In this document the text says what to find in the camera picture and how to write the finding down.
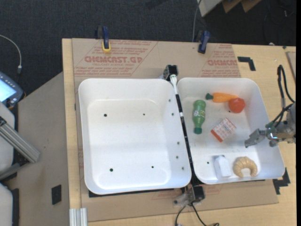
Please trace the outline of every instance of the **dark floor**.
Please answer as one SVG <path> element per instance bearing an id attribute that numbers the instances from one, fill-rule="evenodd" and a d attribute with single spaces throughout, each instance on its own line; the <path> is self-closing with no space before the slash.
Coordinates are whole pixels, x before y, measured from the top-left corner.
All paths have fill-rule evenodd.
<path id="1" fill-rule="evenodd" d="M 93 38 L 97 25 L 111 39 L 192 41 L 197 0 L 0 0 L 0 72 L 17 80 L 27 94 L 62 71 L 62 38 Z M 220 4 L 196 32 L 210 42 L 296 46 L 296 0 L 263 0 L 245 13 L 239 4 L 228 14 Z"/>

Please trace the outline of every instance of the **red tomato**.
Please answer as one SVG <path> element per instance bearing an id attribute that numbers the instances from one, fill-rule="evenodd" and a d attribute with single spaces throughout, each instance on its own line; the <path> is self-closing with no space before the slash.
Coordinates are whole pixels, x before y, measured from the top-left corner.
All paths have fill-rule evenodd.
<path id="1" fill-rule="evenodd" d="M 242 98 L 229 100 L 229 108 L 233 113 L 241 113 L 245 105 L 245 101 Z"/>

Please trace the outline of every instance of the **toy bottle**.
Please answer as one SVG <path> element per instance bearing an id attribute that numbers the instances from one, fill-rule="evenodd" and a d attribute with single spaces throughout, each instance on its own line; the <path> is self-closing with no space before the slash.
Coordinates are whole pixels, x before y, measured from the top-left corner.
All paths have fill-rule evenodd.
<path id="1" fill-rule="evenodd" d="M 204 100 L 197 100 L 193 104 L 193 123 L 194 123 L 194 133 L 202 133 L 202 124 L 205 121 L 205 108 L 206 102 Z"/>

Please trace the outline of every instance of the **toy carrot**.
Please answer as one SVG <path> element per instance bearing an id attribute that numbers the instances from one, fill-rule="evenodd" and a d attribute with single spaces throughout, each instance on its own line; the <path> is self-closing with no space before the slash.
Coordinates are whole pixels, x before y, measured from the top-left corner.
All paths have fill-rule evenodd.
<path id="1" fill-rule="evenodd" d="M 210 95 L 209 93 L 206 94 L 206 100 L 212 100 L 213 102 L 227 102 L 231 99 L 235 99 L 237 96 L 231 95 L 231 94 L 226 94 L 226 93 L 213 93 Z"/>

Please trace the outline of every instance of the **bottle label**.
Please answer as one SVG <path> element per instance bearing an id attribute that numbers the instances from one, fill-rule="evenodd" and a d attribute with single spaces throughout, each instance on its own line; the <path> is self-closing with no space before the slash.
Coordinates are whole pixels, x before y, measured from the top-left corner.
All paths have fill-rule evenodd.
<path id="1" fill-rule="evenodd" d="M 193 116 L 199 116 L 205 118 L 205 111 L 194 111 Z"/>

